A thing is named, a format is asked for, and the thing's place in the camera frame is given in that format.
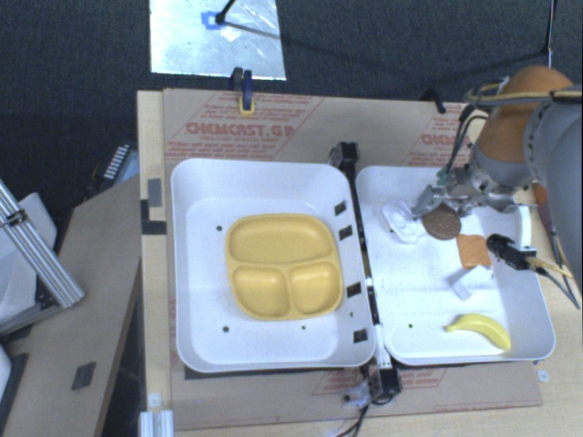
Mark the white plastic packet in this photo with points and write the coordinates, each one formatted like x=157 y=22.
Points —
x=403 y=223

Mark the yellow divided plate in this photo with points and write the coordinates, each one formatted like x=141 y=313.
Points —
x=282 y=267

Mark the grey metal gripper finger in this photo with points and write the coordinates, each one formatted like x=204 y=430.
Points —
x=423 y=204
x=463 y=207

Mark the small white block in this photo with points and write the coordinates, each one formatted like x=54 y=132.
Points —
x=461 y=288

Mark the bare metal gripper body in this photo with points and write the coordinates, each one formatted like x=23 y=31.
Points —
x=460 y=189

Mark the brown round biscuit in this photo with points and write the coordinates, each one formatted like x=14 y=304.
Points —
x=441 y=226

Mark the brown cardboard board red print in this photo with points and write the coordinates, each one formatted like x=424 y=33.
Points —
x=291 y=121

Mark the orange bread slice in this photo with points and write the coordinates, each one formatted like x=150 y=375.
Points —
x=473 y=251

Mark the yellow banana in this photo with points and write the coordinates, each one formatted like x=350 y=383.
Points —
x=485 y=328

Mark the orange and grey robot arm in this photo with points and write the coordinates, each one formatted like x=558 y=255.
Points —
x=544 y=135

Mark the black cylinder on white bracket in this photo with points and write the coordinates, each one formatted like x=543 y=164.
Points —
x=508 y=248

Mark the thin black and white rod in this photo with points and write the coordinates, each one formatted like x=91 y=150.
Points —
x=367 y=271

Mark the white plastic tray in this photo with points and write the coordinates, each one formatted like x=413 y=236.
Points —
x=410 y=289
x=205 y=262

